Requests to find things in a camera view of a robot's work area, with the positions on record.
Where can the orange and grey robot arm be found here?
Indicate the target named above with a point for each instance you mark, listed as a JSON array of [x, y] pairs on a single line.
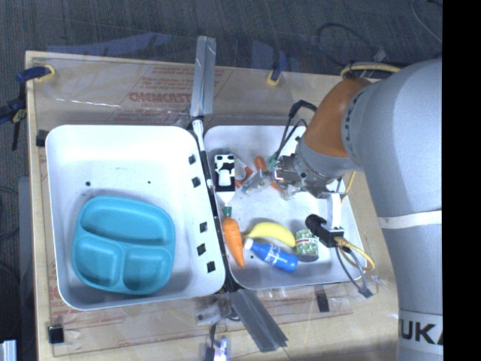
[[398, 156]]

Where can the blue divided plate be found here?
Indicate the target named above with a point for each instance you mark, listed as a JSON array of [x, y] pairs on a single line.
[[120, 239]]

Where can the red and white packet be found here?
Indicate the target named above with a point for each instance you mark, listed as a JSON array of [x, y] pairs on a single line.
[[242, 174]]

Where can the white plastic tray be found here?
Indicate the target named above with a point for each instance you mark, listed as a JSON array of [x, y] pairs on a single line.
[[263, 209], [127, 156]]

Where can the green and white can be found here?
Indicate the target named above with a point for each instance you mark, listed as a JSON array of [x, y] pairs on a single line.
[[307, 244]]

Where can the black and white carton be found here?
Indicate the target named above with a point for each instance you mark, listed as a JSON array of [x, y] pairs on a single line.
[[224, 179]]

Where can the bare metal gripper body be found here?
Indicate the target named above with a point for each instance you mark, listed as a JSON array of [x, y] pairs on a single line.
[[300, 177]]

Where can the brown cardboard board red print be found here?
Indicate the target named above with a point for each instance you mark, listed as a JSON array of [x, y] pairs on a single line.
[[158, 96]]

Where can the blue bottle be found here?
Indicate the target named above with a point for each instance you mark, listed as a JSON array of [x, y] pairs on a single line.
[[276, 257]]

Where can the orange carrot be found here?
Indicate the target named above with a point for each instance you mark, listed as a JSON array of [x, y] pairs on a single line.
[[233, 239]]

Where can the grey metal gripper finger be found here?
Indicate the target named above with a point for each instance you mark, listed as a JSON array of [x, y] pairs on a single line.
[[257, 182], [290, 193]]

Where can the yellow banana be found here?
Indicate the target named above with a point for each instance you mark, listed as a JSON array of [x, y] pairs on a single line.
[[274, 232]]

